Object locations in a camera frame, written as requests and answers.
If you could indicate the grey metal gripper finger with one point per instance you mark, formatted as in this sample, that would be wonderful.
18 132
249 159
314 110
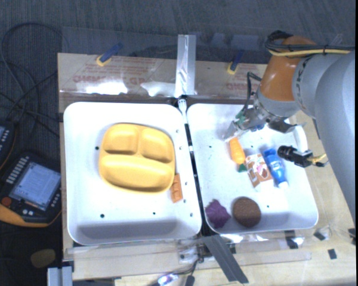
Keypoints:
232 130
282 127

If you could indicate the brown round bread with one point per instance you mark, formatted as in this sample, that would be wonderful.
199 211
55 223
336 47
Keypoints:
246 212

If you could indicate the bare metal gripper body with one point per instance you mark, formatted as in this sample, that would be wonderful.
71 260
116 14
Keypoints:
258 118

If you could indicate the purple grapes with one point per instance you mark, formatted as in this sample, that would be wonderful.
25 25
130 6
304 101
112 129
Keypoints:
216 213

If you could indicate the brown and white carton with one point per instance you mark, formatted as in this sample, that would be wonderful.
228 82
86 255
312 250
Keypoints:
258 170

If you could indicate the blue bottle white cap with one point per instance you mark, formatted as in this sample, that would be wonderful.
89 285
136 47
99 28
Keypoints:
275 165

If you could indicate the yellow divided plate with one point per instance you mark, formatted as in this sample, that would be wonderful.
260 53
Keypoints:
137 159

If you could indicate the orange carrot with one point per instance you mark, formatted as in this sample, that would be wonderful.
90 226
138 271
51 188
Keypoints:
237 152

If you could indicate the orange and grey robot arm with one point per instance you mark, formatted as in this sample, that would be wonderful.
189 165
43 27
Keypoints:
331 100

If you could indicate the orange biscuit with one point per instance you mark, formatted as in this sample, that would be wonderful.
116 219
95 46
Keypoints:
176 189

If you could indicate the black cylinder on white bracket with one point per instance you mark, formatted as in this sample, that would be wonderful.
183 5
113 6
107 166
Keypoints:
292 153

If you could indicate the white plastic tray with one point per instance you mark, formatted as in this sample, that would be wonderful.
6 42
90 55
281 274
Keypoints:
86 189
286 213

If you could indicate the brown cardboard board red print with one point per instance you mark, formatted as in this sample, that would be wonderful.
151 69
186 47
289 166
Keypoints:
131 76

